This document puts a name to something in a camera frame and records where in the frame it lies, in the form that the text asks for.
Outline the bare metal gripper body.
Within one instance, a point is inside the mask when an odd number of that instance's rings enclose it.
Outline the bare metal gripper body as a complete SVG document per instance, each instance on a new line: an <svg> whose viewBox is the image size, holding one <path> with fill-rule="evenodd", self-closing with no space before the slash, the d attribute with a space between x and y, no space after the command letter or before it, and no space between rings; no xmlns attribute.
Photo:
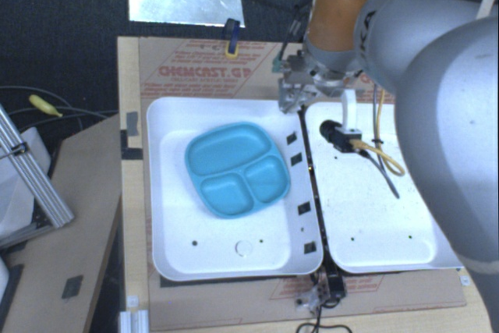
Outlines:
<svg viewBox="0 0 499 333"><path fill-rule="evenodd" d="M281 73L279 86L289 97L297 97L298 93L333 97L350 76L340 58L317 60L306 52L290 55L281 64Z"/></svg>

